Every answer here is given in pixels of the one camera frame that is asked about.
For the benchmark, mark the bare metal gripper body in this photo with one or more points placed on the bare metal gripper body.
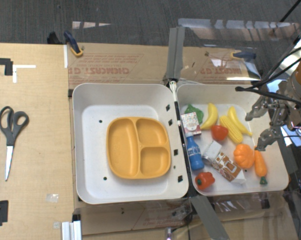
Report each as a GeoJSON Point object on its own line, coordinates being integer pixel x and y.
{"type": "Point", "coordinates": [288, 114]}

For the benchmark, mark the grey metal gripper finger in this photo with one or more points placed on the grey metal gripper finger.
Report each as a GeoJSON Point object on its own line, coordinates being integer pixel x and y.
{"type": "Point", "coordinates": [258, 106]}
{"type": "Point", "coordinates": [265, 137]}

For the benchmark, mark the white plastic tray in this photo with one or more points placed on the white plastic tray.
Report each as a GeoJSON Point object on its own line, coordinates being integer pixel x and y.
{"type": "Point", "coordinates": [95, 144]}
{"type": "Point", "coordinates": [240, 94]}

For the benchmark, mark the yellow banana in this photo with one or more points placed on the yellow banana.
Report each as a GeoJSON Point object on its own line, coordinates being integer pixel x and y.
{"type": "Point", "coordinates": [210, 116]}
{"type": "Point", "coordinates": [236, 120]}

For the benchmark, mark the orange carrot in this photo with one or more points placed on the orange carrot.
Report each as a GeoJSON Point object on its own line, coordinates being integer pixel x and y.
{"type": "Point", "coordinates": [260, 165]}

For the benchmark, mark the orange pumpkin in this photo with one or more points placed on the orange pumpkin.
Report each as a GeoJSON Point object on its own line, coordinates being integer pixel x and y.
{"type": "Point", "coordinates": [244, 156]}

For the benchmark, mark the yellow corn cob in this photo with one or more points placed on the yellow corn cob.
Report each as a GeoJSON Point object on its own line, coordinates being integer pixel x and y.
{"type": "Point", "coordinates": [231, 130]}

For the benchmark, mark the red tomato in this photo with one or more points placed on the red tomato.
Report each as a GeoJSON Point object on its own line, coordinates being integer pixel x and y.
{"type": "Point", "coordinates": [219, 132]}

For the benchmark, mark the brown and white carton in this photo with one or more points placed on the brown and white carton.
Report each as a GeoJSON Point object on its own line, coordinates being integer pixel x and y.
{"type": "Point", "coordinates": [228, 167]}

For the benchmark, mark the white and silver can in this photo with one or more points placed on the white and silver can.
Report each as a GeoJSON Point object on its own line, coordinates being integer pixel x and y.
{"type": "Point", "coordinates": [212, 149]}

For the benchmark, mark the green toy lettuce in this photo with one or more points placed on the green toy lettuce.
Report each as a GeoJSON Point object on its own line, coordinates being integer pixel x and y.
{"type": "Point", "coordinates": [190, 108]}

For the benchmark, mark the white carton pink print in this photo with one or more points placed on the white carton pink print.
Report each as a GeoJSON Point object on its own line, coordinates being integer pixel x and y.
{"type": "Point", "coordinates": [190, 124]}

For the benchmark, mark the blue bottle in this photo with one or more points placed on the blue bottle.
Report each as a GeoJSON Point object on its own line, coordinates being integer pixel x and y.
{"type": "Point", "coordinates": [195, 156]}

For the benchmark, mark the red bell pepper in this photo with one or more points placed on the red bell pepper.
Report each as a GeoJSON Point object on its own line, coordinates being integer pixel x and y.
{"type": "Point", "coordinates": [205, 180]}

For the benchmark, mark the brown cardboard board red print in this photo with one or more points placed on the brown cardboard board red print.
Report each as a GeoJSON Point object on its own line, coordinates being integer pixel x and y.
{"type": "Point", "coordinates": [140, 64]}

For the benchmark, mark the orange divided plate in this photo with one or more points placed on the orange divided plate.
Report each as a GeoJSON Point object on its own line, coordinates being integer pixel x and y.
{"type": "Point", "coordinates": [123, 146]}

